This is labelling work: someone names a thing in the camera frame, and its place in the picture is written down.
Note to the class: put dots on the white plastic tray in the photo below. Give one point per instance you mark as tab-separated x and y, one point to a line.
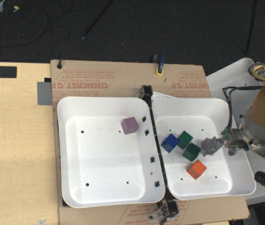
207	184
108	158

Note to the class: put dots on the blue cube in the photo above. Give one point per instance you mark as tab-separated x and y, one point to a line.
169	142

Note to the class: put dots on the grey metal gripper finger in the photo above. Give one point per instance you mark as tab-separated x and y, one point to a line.
217	141
211	152

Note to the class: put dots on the black cylinder on white bracket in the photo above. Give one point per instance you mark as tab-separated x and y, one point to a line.
262	179

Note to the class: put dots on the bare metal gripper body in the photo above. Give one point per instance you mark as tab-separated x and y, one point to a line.
236	142

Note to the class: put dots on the purple cube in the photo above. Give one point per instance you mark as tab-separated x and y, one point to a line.
206	145
129	125

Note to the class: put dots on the green cube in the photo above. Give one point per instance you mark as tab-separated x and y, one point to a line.
191	152
185	137

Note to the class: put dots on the orange cube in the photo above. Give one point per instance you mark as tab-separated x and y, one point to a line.
196	169

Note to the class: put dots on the thin black rod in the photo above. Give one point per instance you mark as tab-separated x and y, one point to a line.
157	139

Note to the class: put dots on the brown cardboard board, red print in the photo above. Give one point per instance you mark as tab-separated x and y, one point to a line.
94	81

